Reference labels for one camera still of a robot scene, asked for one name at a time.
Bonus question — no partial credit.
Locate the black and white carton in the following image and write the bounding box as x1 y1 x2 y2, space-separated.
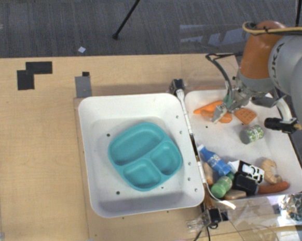
231 158 266 186

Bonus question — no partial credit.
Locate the blue bottle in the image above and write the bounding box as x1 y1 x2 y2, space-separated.
197 142 235 179

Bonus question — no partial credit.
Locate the green bottle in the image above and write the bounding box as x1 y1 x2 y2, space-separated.
209 172 237 200

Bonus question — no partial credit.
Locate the black cylinder on white bracket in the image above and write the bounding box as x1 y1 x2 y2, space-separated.
262 94 302 136

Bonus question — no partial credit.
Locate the tan bread roll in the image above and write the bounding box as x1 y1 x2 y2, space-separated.
202 161 215 187

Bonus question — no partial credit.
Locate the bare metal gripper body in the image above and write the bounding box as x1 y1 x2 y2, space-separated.
215 82 253 112

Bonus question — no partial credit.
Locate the green and grey can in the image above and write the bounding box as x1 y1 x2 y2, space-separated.
238 124 265 146

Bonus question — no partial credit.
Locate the tan croissant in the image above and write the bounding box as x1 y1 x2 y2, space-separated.
260 157 284 186

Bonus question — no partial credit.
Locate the orange carrot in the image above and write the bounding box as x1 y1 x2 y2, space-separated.
193 100 225 116

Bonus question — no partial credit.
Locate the black block with wires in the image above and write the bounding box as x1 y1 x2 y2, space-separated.
208 207 224 225
169 78 185 93

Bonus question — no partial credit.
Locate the orange waffle biscuit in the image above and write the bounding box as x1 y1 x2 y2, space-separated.
234 106 258 126

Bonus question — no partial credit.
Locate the white plastic tray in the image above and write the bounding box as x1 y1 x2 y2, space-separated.
184 81 302 204
76 88 207 221

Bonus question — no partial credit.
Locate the red sausage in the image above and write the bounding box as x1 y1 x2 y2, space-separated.
257 180 291 196

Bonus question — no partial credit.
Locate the tan bread slice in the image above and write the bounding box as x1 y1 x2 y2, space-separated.
223 188 248 201

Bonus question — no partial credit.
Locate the teal divided plate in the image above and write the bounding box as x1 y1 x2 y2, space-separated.
105 119 186 195

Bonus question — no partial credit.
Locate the black packet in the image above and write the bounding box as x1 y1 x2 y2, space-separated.
230 172 260 198

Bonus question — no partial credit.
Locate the thin black and white rod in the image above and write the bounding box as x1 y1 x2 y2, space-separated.
176 87 216 207

